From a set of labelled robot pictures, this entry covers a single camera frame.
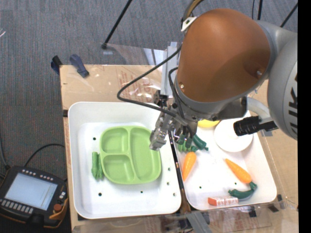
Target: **cardboard surface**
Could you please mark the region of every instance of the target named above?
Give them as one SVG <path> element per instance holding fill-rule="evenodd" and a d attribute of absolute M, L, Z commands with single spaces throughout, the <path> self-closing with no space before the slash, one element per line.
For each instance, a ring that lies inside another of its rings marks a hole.
<path fill-rule="evenodd" d="M 65 65 L 60 67 L 60 80 L 61 80 L 61 94 L 64 114 L 72 104 L 78 101 L 120 101 L 117 99 L 116 94 L 119 89 L 127 82 L 133 80 L 135 77 L 141 75 L 151 66 L 106 66 L 106 65 L 85 65 L 86 69 L 90 72 L 90 76 L 83 79 L 76 71 L 74 66 Z M 128 98 L 138 98 L 143 102 L 151 102 L 153 94 L 156 90 L 160 89 L 161 72 L 155 71 L 140 80 L 135 86 L 132 86 L 125 92 Z M 268 81 L 265 81 L 262 86 L 253 94 L 253 98 L 261 101 L 267 105 Z M 64 130 L 66 141 L 66 157 L 68 169 L 68 186 L 69 198 L 72 197 L 72 177 L 71 177 L 71 156 L 70 156 L 70 143 L 69 143 L 69 128 L 68 118 L 64 117 Z M 274 130 L 269 133 L 260 135 L 259 138 L 264 148 L 270 169 L 275 179 L 278 193 L 281 195 L 285 202 L 284 208 L 270 208 L 269 218 L 266 216 L 257 215 L 256 227 L 253 224 L 246 222 L 253 222 L 254 219 L 249 220 L 244 217 L 234 219 L 232 215 L 225 213 L 222 217 L 227 222 L 227 227 L 233 232 L 284 232 L 294 233 L 299 232 L 298 225 L 298 161 L 297 141 L 288 137 L 281 130 Z M 122 224 L 132 218 L 114 218 L 110 220 L 78 220 L 78 214 L 74 209 L 73 201 L 70 202 L 70 218 L 71 227 L 73 232 L 89 232 L 88 230 L 94 229 L 92 232 L 122 232 L 121 228 L 116 226 L 106 227 L 107 223 L 117 222 Z M 227 230 L 217 228 L 217 225 L 224 224 L 224 220 L 219 220 L 217 216 L 212 231 L 226 232 Z M 159 232 L 160 221 L 149 219 L 147 221 L 139 221 L 136 225 L 124 225 L 127 232 Z"/>

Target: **carrot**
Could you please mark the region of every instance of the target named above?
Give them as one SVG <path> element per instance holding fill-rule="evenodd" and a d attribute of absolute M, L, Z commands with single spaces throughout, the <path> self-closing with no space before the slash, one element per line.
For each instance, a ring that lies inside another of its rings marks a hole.
<path fill-rule="evenodd" d="M 238 164 L 225 159 L 226 163 L 228 164 L 228 166 L 230 167 L 230 169 L 232 170 L 232 172 L 238 177 L 238 179 L 243 182 L 243 183 L 251 183 L 252 181 L 252 177 L 250 176 L 250 174 L 244 170 L 242 167 L 240 167 Z"/>
<path fill-rule="evenodd" d="M 183 165 L 183 171 L 182 171 L 183 181 L 185 181 L 186 178 L 188 177 L 190 171 L 193 168 L 195 161 L 196 161 L 196 154 L 194 152 L 188 152 L 186 154 L 184 165 Z"/>

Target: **green plate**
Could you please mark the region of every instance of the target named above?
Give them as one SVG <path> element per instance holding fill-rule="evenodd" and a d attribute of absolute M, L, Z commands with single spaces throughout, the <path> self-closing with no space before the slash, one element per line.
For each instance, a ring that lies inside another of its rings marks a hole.
<path fill-rule="evenodd" d="M 140 126 L 112 127 L 102 133 L 101 163 L 110 181 L 139 184 L 158 178 L 161 156 L 159 151 L 149 149 L 150 133 Z"/>

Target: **tripod leg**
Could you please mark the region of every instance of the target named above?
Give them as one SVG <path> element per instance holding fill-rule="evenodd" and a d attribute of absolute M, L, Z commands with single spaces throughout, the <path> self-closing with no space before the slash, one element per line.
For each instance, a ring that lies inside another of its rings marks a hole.
<path fill-rule="evenodd" d="M 128 0 L 128 1 L 127 1 L 127 3 L 126 3 L 126 5 L 125 5 L 125 7 L 123 8 L 123 10 L 122 10 L 122 12 L 121 12 L 121 14 L 120 14 L 118 20 L 116 21 L 115 25 L 113 26 L 112 30 L 110 31 L 110 33 L 109 33 L 107 39 L 106 39 L 105 42 L 102 44 L 102 49 L 106 49 L 108 41 L 110 40 L 112 34 L 113 34 L 114 31 L 116 30 L 118 24 L 120 23 L 122 17 L 124 16 L 124 14 L 125 14 L 127 8 L 130 6 L 131 2 L 132 2 L 132 0 Z"/>

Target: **white tray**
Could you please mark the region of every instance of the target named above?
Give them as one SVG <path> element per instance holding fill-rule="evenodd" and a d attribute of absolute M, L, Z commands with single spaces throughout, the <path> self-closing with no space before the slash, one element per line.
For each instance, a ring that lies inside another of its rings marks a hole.
<path fill-rule="evenodd" d="M 179 209 L 181 195 L 168 137 L 160 150 L 162 172 L 153 182 L 116 184 L 107 178 L 97 181 L 91 173 L 92 152 L 100 152 L 104 130 L 121 125 L 153 130 L 159 114 L 157 110 L 125 102 L 78 102 L 70 107 L 73 200 L 78 214 L 96 219 L 170 214 Z"/>
<path fill-rule="evenodd" d="M 186 197 L 189 204 L 197 210 L 212 210 L 273 201 L 277 194 L 276 184 L 257 133 L 253 134 L 251 144 L 244 150 L 228 152 L 222 150 L 214 140 L 214 130 L 216 127 L 198 127 L 197 129 L 197 135 L 207 143 L 208 151 L 198 150 L 195 152 L 197 154 L 196 163 L 184 181 Z M 175 148 L 182 170 L 186 154 L 179 152 L 176 143 Z M 235 174 L 233 174 L 224 161 L 225 158 L 230 159 L 247 170 L 253 182 L 258 187 L 250 198 L 240 200 L 239 204 L 225 206 L 210 205 L 207 202 L 208 197 L 229 195 L 228 190 L 233 189 L 240 191 L 250 189 L 248 184 L 240 182 Z"/>

